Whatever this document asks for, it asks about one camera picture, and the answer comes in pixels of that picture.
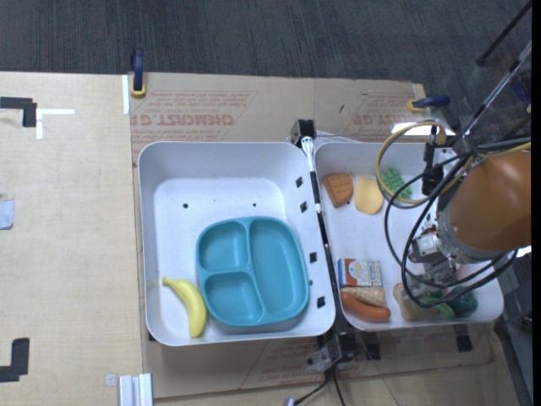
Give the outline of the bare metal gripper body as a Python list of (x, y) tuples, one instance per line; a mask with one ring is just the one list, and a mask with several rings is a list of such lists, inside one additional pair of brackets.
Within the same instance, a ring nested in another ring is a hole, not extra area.
[(426, 278), (455, 278), (456, 264), (435, 231), (420, 234), (410, 244), (407, 258), (422, 265)]

